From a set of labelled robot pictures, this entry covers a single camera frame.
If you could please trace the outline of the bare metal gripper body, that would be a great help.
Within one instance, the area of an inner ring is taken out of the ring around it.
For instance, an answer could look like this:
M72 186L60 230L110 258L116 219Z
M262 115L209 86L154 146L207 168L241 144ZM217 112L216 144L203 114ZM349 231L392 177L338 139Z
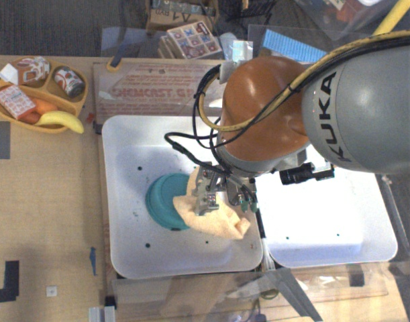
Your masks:
M198 172L193 175L191 193L193 196L200 196L205 193L225 193L227 195L226 184L229 181L243 184L245 197L256 197L256 184L253 178L243 178L235 174L223 173L221 168L198 167Z

